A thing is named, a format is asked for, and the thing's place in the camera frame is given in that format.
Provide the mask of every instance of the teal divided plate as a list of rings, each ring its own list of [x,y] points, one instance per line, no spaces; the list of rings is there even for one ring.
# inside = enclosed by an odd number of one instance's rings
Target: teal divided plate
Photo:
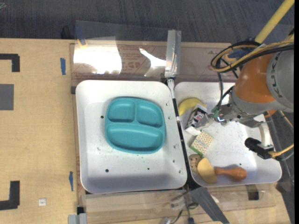
[[[164,115],[155,103],[140,98],[120,97],[108,106],[105,137],[115,149],[152,154],[165,140]]]

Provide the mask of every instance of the yellow toy banana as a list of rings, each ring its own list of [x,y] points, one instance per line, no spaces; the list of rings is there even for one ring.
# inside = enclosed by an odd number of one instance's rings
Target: yellow toy banana
[[[203,107],[206,107],[206,105],[197,98],[188,98],[183,100],[178,106],[179,116],[183,115],[188,109],[194,108],[196,104],[201,104]]]

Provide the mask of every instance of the dark floor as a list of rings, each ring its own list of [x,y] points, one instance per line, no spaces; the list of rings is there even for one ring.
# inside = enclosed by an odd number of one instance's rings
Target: dark floor
[[[255,37],[283,0],[0,0],[0,37],[60,39],[76,20],[172,28],[184,42],[240,42]],[[294,26],[294,7],[265,43],[284,40]],[[293,114],[287,114],[293,123]],[[278,146],[293,142],[293,133],[278,114],[273,117]],[[294,223],[293,158],[282,164],[278,187]]]

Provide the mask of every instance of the gray square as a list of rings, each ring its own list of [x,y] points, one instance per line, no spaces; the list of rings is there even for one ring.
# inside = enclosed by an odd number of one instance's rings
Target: gray square
[[[0,110],[14,110],[14,84],[0,84]]]

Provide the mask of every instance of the black bracket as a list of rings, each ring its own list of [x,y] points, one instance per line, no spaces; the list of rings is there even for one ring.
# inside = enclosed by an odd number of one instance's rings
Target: black bracket
[[[20,56],[18,54],[0,54],[0,60],[11,60],[11,72],[20,72]]]
[[[20,205],[20,181],[10,181],[9,199],[0,201],[0,210],[17,209]]]

